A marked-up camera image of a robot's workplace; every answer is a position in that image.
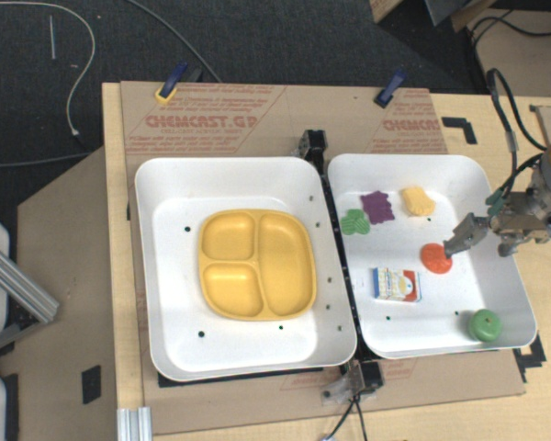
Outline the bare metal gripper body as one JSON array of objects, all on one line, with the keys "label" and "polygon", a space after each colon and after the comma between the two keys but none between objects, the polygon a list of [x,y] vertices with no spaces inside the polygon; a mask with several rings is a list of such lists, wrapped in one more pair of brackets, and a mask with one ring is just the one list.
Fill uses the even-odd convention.
[{"label": "bare metal gripper body", "polygon": [[533,177],[524,191],[502,193],[489,206],[491,230],[501,245],[551,240],[551,180]]}]

